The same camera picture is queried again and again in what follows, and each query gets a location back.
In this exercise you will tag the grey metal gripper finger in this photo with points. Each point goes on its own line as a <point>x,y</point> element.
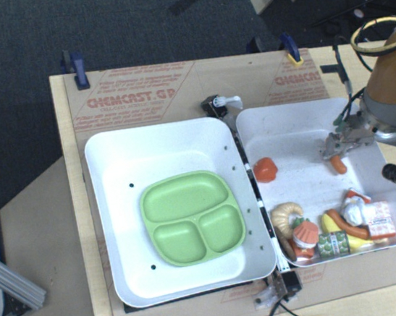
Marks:
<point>340,143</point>
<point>328,146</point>

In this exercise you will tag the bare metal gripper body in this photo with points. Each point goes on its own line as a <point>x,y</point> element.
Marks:
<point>359,132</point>

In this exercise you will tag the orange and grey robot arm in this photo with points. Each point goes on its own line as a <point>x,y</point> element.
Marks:
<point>390,83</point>

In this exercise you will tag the small orange sausage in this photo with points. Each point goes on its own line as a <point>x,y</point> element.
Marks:
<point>339,166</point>

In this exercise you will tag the white plastic tray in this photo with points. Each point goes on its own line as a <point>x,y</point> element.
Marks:
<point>118,164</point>
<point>296,132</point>

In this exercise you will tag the red and white carton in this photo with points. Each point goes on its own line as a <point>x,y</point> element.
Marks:
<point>358,195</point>

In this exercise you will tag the red-orange toy tomato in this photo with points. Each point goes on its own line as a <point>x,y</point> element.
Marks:
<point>265,170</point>

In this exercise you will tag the white crumpled packet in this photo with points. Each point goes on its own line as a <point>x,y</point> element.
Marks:
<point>352,213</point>

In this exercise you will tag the beige toy croissant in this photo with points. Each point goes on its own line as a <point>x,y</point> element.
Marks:
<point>282,213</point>

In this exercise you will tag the thin black and white rod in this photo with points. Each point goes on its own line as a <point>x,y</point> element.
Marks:
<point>247,166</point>

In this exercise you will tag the long red sausage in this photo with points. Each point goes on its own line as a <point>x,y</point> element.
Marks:
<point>352,228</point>

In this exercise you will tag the white and red packet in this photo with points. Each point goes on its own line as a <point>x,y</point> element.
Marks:
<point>380,221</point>

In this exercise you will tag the green can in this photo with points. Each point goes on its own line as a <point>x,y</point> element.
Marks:
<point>332,244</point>

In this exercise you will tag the orange carton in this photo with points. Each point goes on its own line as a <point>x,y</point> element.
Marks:
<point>303,252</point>

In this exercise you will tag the green divided plate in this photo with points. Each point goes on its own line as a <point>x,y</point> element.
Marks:
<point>181,196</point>

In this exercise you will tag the brown cardboard board red print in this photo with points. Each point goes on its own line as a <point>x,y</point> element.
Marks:
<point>160,97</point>

